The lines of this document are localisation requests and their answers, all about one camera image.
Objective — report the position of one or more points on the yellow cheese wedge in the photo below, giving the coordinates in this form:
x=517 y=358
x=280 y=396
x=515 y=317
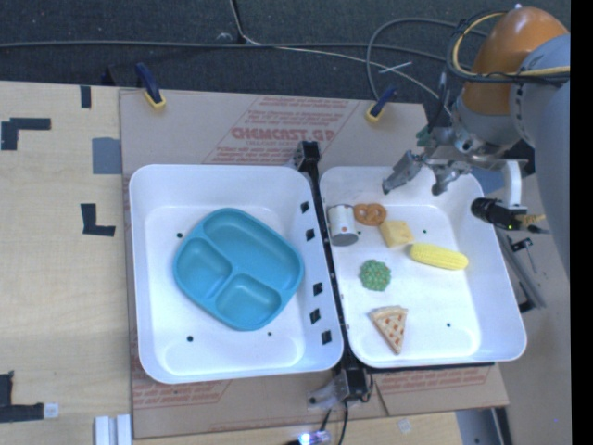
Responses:
x=396 y=233

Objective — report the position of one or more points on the pizza slice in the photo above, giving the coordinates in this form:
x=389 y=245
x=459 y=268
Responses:
x=391 y=326

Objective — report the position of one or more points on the brown cardboard board red print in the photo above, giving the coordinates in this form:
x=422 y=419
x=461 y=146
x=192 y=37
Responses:
x=241 y=123

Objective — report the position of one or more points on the blue divided plate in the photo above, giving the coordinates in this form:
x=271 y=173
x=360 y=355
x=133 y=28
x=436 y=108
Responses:
x=238 y=269

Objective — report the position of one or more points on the black cylinder on white bracket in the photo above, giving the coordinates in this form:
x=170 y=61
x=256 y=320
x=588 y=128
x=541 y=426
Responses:
x=502 y=204

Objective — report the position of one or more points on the white plastic tray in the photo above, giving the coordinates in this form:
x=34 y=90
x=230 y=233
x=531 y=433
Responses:
x=435 y=295
x=162 y=271

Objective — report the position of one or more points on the thin black rod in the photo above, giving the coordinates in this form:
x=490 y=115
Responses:
x=330 y=253

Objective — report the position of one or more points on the brown pretzel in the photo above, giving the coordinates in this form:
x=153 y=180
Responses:
x=369 y=213

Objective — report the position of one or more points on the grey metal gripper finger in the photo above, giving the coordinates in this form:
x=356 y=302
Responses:
x=445 y=179
x=400 y=172

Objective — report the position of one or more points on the green peas pile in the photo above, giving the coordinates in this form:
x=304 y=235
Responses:
x=375 y=275

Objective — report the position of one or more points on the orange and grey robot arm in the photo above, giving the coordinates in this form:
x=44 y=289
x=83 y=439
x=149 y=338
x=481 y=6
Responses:
x=519 y=67

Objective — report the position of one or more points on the yellow corn cob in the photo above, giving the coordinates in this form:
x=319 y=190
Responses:
x=437 y=256

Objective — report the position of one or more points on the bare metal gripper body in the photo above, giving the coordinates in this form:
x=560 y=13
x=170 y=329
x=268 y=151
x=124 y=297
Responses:
x=456 y=148

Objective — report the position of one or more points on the white small can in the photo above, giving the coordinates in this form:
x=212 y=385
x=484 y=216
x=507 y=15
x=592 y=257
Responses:
x=342 y=225

